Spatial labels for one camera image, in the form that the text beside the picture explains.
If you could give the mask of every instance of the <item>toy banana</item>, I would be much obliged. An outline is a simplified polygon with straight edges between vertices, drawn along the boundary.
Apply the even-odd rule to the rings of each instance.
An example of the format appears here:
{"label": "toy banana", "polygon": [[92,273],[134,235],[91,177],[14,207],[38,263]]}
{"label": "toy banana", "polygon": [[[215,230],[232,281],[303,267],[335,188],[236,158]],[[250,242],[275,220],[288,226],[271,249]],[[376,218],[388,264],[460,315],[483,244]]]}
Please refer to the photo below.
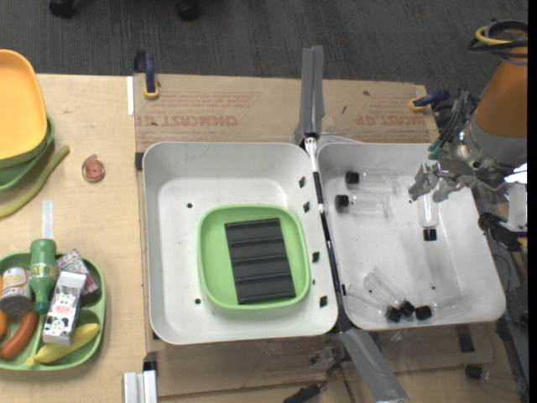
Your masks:
{"label": "toy banana", "polygon": [[48,343],[33,356],[26,360],[28,366],[38,363],[52,363],[57,359],[65,357],[67,354],[75,352],[78,348],[89,343],[98,333],[101,327],[96,322],[84,324],[75,329],[73,340],[70,345],[61,345],[58,343]]}

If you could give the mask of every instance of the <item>test tube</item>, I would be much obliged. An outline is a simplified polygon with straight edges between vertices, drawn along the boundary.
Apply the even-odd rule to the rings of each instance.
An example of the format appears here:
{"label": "test tube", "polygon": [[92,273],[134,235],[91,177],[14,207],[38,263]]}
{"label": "test tube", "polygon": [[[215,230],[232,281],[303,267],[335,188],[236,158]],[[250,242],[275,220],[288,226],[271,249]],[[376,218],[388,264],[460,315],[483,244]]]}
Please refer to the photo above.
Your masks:
{"label": "test tube", "polygon": [[433,200],[433,193],[428,192],[418,197],[418,223],[423,228],[423,239],[426,242],[436,240],[436,227],[440,223],[438,203]]}
{"label": "test tube", "polygon": [[390,306],[400,309],[406,317],[414,313],[415,307],[407,300],[404,291],[378,267],[371,270],[363,279],[363,286]]}
{"label": "test tube", "polygon": [[387,170],[348,171],[345,174],[347,188],[374,192],[398,193],[400,190],[397,175]]}
{"label": "test tube", "polygon": [[379,216],[388,218],[390,216],[389,199],[387,197],[364,197],[359,193],[351,192],[338,194],[335,199],[336,210],[339,212],[349,212],[356,215]]}
{"label": "test tube", "polygon": [[399,322],[402,312],[397,307],[390,306],[386,301],[379,299],[365,288],[350,285],[347,295],[352,302],[350,306],[360,315],[371,319],[386,318],[391,322]]}
{"label": "test tube", "polygon": [[452,317],[470,309],[470,301],[460,291],[447,296],[441,296],[429,303],[416,307],[415,315],[420,321],[429,318],[440,319]]}
{"label": "test tube", "polygon": [[491,392],[494,389],[500,389],[524,395],[527,389],[524,379],[498,366],[467,364],[465,373],[469,382],[490,389]]}

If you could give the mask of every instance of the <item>small carton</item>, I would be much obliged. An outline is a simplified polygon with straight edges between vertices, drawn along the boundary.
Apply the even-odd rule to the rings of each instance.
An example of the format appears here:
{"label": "small carton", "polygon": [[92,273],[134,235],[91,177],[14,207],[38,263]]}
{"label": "small carton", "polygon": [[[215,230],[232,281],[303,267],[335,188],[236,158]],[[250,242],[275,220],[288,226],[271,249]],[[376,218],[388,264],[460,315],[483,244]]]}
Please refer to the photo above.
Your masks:
{"label": "small carton", "polygon": [[58,258],[56,264],[60,271],[64,270],[66,272],[86,275],[86,284],[82,290],[82,297],[89,296],[99,289],[99,285],[95,282],[95,279],[86,267],[86,263],[84,263],[84,259],[78,254],[76,249],[72,249],[67,254]]}
{"label": "small carton", "polygon": [[70,344],[85,283],[86,275],[60,273],[41,333],[44,343]]}

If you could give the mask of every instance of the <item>gray carpet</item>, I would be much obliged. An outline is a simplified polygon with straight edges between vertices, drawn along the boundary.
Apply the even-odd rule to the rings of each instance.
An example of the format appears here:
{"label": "gray carpet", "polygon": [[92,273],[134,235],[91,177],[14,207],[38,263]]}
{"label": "gray carpet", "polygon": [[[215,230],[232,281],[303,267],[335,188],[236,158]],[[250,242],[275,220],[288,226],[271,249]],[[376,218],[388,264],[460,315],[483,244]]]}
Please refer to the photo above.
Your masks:
{"label": "gray carpet", "polygon": [[325,79],[409,81],[479,93],[498,65],[467,44],[491,18],[528,20],[528,0],[201,0],[182,22],[175,0],[0,0],[0,47],[38,73],[130,75],[136,50],[157,72],[300,78],[302,49],[325,48]]}

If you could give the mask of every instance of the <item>green plate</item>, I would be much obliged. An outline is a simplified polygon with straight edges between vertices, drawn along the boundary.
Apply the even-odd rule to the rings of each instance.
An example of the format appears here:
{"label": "green plate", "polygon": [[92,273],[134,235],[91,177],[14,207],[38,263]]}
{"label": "green plate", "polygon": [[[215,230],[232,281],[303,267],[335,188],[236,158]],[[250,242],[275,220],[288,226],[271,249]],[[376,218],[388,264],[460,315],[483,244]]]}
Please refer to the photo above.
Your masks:
{"label": "green plate", "polygon": [[55,134],[55,124],[52,118],[47,115],[47,133],[45,135],[46,142],[41,150],[31,160],[24,161],[18,165],[11,165],[0,169],[0,191],[5,191],[8,188],[15,186],[34,166],[41,160],[41,157],[46,153],[47,149],[52,144]]}
{"label": "green plate", "polygon": [[[232,262],[227,247],[225,224],[278,218],[295,286],[295,297],[239,304]],[[304,234],[299,221],[287,209],[273,205],[241,204],[215,207],[207,212],[198,228],[198,261],[201,283],[207,296],[227,309],[268,309],[300,301],[310,287],[310,267]]]}
{"label": "green plate", "polygon": [[[58,253],[56,257],[59,258],[64,254],[66,253]],[[97,322],[100,325],[99,333],[96,335],[95,338],[93,338],[91,342],[81,348],[78,348],[76,351],[66,355],[65,357],[62,357],[61,359],[47,364],[40,364],[36,362],[32,367],[29,367],[26,364],[26,359],[28,357],[33,357],[39,351],[39,348],[43,345],[43,343],[41,342],[41,331],[43,330],[44,319],[46,315],[41,315],[34,335],[30,339],[28,344],[17,354],[17,356],[15,356],[15,358],[0,358],[0,369],[41,371],[68,369],[87,361],[96,352],[97,348],[99,348],[99,344],[101,343],[102,330],[104,328],[105,317],[105,280],[101,270],[95,263],[93,263],[86,257],[82,258],[84,259],[86,267],[95,279],[95,282],[99,285],[99,290],[89,295],[88,297],[82,298],[81,309],[79,311],[78,317],[76,318],[76,326],[78,327],[82,324]],[[29,268],[30,260],[31,254],[29,251],[17,252],[6,255],[0,258],[0,273],[3,273],[7,269],[10,269],[14,266],[22,266]],[[8,317],[8,330],[6,331],[2,340],[0,340],[0,347],[4,345],[5,342],[7,342],[9,338],[17,331],[19,321],[20,317]]]}

